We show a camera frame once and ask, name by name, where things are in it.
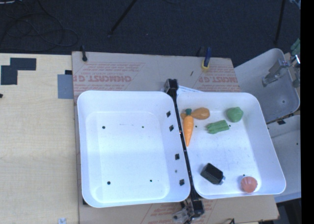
cardboard sheet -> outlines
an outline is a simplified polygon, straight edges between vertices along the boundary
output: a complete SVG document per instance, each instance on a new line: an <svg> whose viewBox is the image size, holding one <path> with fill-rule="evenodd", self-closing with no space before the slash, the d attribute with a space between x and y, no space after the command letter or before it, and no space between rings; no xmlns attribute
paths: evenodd
<svg viewBox="0 0 314 224"><path fill-rule="evenodd" d="M203 92L239 92L229 58L211 58L207 72L201 69L204 58L124 53L72 53L73 87L76 118L79 219L81 224L159 224L175 223L172 214L181 209L178 202L93 208L83 204L80 183L79 131L76 102L87 90L160 91L169 78L180 86ZM205 214L193 223L222 224L235 218L236 223L278 218L273 196L203 199Z"/></svg>

sink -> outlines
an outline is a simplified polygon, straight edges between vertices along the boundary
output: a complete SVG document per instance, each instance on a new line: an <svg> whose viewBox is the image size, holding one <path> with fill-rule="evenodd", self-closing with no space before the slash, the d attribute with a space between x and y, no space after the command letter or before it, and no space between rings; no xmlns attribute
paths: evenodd
<svg viewBox="0 0 314 224"><path fill-rule="evenodd" d="M235 67L241 91L258 99L266 123L289 115L300 106L300 97L293 87L290 71L287 70L278 80L263 86L262 79L278 60L285 61L285 55L280 49L274 48Z"/></svg>
<svg viewBox="0 0 314 224"><path fill-rule="evenodd" d="M270 123L267 127L286 179L286 189L274 195L275 201L301 198L300 115Z"/></svg>

toy fruit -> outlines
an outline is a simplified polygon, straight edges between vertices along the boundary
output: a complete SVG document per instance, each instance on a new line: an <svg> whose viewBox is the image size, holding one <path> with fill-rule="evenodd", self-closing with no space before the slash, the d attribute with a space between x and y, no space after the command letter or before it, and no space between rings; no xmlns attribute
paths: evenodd
<svg viewBox="0 0 314 224"><path fill-rule="evenodd" d="M247 193L252 193L257 187L257 181L251 176L246 176L241 180L241 187Z"/></svg>
<svg viewBox="0 0 314 224"><path fill-rule="evenodd" d="M205 107L200 107L191 112L191 116L198 120L205 120L210 116L210 112ZM181 118L184 119L186 117L186 113L181 113Z"/></svg>
<svg viewBox="0 0 314 224"><path fill-rule="evenodd" d="M242 119L243 111L240 107L232 107L227 110L227 116L231 122L239 122Z"/></svg>

dark carpet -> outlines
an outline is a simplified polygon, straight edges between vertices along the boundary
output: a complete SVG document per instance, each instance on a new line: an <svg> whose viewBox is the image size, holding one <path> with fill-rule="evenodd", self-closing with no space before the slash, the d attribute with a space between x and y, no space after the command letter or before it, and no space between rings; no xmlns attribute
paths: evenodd
<svg viewBox="0 0 314 224"><path fill-rule="evenodd" d="M0 0L0 52L80 50L197 56L201 47L238 66L300 38L301 10L284 0Z"/></svg>

faucet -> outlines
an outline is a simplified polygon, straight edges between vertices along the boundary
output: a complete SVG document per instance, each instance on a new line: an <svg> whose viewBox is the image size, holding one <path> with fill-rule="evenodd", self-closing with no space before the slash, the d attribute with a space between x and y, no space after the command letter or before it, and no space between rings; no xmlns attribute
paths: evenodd
<svg viewBox="0 0 314 224"><path fill-rule="evenodd" d="M290 66L293 67L294 74L295 74L295 80L292 82L292 85L294 88L297 88L300 86L300 56L298 55L292 55L290 57L290 60L285 61L282 59L277 59L275 64L268 70L269 73L262 78L262 84L263 87L266 87L267 84L270 84L278 79L280 79L283 75L285 75L288 71L288 68Z"/></svg>

